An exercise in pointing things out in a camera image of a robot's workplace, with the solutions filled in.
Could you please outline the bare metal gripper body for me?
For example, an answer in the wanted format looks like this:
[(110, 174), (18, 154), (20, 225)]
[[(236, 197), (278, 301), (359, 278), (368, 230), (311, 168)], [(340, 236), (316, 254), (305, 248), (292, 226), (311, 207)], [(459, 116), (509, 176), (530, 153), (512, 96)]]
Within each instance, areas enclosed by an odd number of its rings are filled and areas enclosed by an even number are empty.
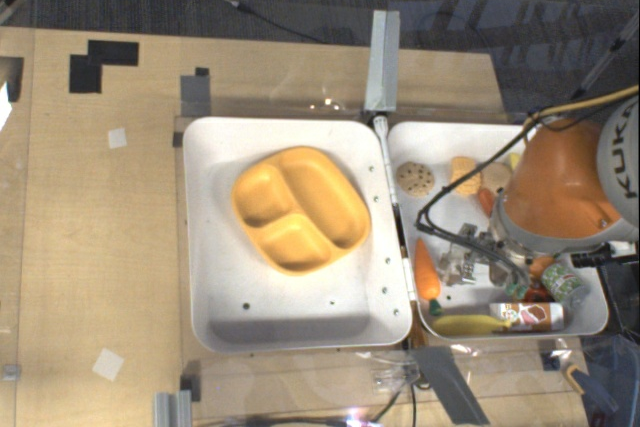
[(521, 247), (509, 238), (499, 216), (491, 215), (488, 226), (473, 240), (476, 260), (489, 266), (489, 280), (500, 288), (528, 288), (531, 282)]

